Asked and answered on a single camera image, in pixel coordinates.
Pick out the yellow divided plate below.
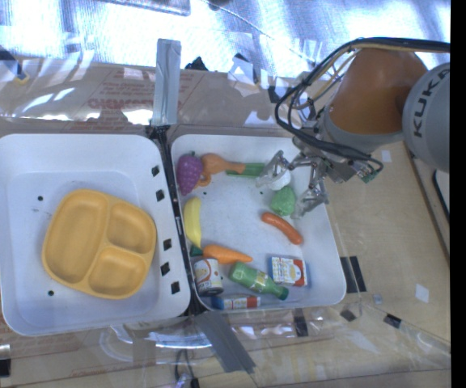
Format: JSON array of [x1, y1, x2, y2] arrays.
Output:
[[40, 188, 158, 301]]

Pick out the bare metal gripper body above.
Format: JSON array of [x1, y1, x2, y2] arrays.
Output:
[[293, 129, 374, 184]]

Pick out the orange sausage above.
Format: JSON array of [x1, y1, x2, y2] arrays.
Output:
[[261, 211, 304, 247]]

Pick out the purple grapes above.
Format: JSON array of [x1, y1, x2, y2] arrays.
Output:
[[176, 151, 205, 197]]

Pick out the white plastic tray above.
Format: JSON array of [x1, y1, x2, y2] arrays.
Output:
[[169, 133, 348, 313], [0, 133, 192, 337]]

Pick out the brown cardboard board red print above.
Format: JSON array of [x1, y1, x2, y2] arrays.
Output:
[[0, 61, 448, 379]]

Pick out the orange carrot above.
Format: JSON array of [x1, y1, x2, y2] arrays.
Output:
[[189, 243, 254, 265]]

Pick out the small white and orange can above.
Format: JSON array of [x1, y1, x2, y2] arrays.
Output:
[[193, 257, 225, 297]]

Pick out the green bottle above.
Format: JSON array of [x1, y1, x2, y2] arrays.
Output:
[[227, 260, 290, 302]]

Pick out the green broccoli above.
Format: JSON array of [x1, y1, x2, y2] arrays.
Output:
[[268, 171, 299, 218]]

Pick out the red white blue packet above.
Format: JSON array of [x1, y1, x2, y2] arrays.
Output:
[[210, 293, 262, 311]]

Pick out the orange toy with green stem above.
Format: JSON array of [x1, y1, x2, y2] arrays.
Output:
[[197, 152, 266, 188]]

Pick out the yellow banana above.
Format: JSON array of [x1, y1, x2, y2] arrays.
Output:
[[183, 196, 203, 250]]

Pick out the white and red carton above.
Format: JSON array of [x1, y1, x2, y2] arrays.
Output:
[[268, 255, 309, 288]]

